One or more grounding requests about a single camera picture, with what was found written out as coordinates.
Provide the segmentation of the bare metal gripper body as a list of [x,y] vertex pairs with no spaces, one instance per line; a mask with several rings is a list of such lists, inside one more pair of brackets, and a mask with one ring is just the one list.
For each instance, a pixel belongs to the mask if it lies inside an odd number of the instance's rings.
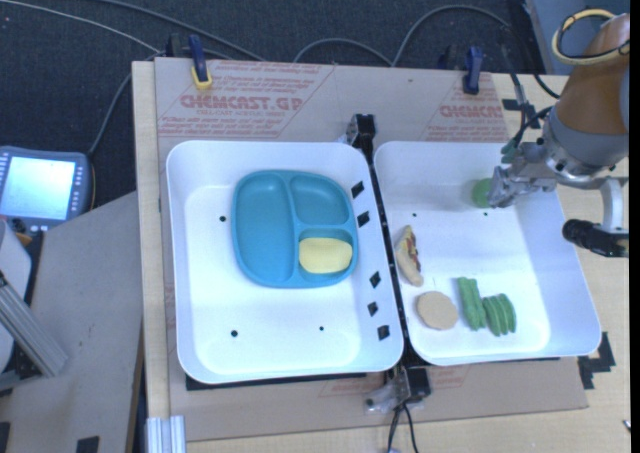
[[554,188],[557,184],[595,189],[601,174],[619,162],[617,149],[596,144],[520,144],[503,147],[505,184],[513,189]]

